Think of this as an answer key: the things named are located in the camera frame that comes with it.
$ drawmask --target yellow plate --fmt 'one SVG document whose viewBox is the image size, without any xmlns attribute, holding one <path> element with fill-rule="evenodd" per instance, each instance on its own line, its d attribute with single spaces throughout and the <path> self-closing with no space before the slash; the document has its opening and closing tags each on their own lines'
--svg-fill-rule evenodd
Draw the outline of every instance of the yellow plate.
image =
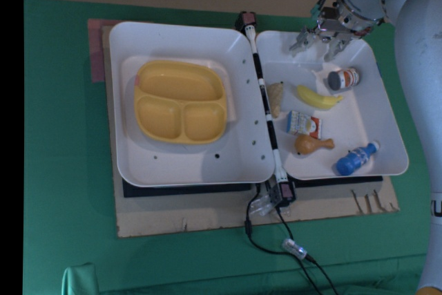
<svg viewBox="0 0 442 295">
<path fill-rule="evenodd" d="M 144 134 L 163 142 L 208 144 L 222 136 L 227 99 L 215 71 L 182 61 L 150 61 L 137 73 L 134 107 Z"/>
</svg>

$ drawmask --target blue bottle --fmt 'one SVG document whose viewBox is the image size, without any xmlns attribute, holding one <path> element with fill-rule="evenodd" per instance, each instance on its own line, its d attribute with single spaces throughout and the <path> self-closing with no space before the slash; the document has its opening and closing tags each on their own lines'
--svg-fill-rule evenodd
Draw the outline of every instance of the blue bottle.
<svg viewBox="0 0 442 295">
<path fill-rule="evenodd" d="M 336 163 L 336 169 L 342 176 L 351 175 L 363 166 L 375 152 L 379 150 L 378 142 L 371 142 L 367 146 L 362 146 L 350 151 L 347 156 L 341 158 Z"/>
</svg>

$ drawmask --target yellow banana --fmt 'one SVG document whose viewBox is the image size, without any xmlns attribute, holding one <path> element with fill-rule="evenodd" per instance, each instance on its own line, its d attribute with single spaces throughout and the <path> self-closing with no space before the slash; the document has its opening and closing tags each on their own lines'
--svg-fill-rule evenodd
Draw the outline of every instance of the yellow banana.
<svg viewBox="0 0 442 295">
<path fill-rule="evenodd" d="M 333 107 L 335 104 L 337 104 L 339 101 L 343 99 L 342 95 L 339 96 L 320 95 L 304 85 L 298 85 L 296 87 L 296 90 L 298 91 L 299 98 L 302 101 L 304 101 L 306 104 L 310 106 L 320 108 L 322 110 L 330 109 L 331 107 Z"/>
</svg>

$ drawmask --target green table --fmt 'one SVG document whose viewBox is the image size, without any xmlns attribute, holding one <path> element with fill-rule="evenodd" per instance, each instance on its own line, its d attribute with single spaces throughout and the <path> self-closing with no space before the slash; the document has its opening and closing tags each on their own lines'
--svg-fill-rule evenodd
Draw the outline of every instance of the green table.
<svg viewBox="0 0 442 295">
<path fill-rule="evenodd" d="M 257 250 L 243 228 L 117 238 L 106 89 L 91 81 L 88 19 L 232 28 L 237 16 L 24 0 L 23 294 L 60 294 L 65 269 L 84 263 L 94 265 L 100 294 L 135 294 L 123 290 L 136 288 L 137 294 L 314 294 L 293 259 Z M 258 14 L 258 30 L 299 31 L 309 21 Z M 392 178 L 401 211 L 290 224 L 346 294 L 353 294 L 350 285 L 372 288 L 371 294 L 375 288 L 413 294 L 425 260 L 430 183 L 393 38 L 393 27 L 384 24 L 366 41 L 410 157 L 407 172 Z M 254 229 L 268 248 L 279 249 L 286 236 L 282 225 Z M 317 269 L 309 272 L 327 288 Z"/>
</svg>

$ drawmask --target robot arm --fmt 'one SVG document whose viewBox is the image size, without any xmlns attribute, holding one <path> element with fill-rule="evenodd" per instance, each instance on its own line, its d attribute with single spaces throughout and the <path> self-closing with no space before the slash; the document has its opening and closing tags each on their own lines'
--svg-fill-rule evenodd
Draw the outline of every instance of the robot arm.
<svg viewBox="0 0 442 295">
<path fill-rule="evenodd" d="M 320 39 L 332 60 L 384 21 L 396 29 L 396 65 L 430 174 L 430 240 L 417 294 L 442 294 L 442 0 L 336 0 L 290 49 L 295 55 Z"/>
</svg>

